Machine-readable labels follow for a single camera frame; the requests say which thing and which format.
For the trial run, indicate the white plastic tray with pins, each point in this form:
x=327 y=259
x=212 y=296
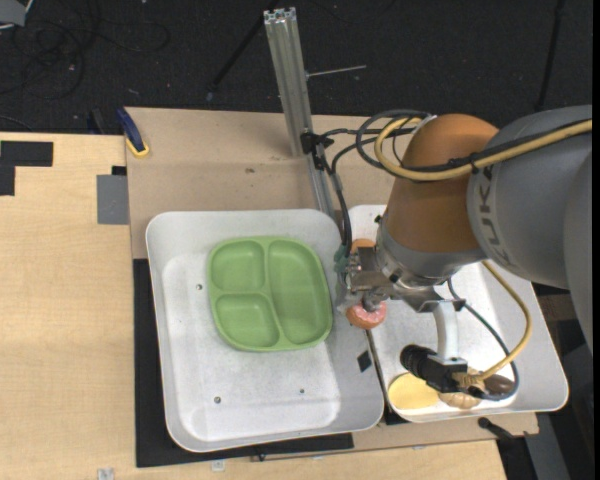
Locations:
x=415 y=338
x=260 y=393

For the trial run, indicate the pink doughnut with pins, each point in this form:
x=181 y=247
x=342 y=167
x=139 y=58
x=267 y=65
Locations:
x=365 y=319

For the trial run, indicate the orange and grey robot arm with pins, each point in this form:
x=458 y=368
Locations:
x=445 y=198

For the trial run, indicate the tan toy bread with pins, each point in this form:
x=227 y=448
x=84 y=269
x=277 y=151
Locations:
x=460 y=399

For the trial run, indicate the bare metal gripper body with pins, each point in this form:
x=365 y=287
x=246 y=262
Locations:
x=367 y=273

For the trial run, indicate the black cylinder on white bracket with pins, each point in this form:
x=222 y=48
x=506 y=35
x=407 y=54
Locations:
x=447 y=328

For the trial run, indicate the orange round toy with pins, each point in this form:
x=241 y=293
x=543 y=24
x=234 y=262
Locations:
x=362 y=243

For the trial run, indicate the brown cardboard board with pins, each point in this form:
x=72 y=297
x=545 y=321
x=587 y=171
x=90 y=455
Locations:
x=215 y=178

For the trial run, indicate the pale yellow round biscuit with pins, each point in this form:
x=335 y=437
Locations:
x=410 y=393

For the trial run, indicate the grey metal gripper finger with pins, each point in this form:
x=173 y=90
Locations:
x=380 y=299
x=367 y=303

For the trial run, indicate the brown toy sausage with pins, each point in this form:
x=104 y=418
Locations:
x=500 y=384

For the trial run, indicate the green divided plate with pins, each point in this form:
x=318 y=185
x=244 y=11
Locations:
x=290 y=288

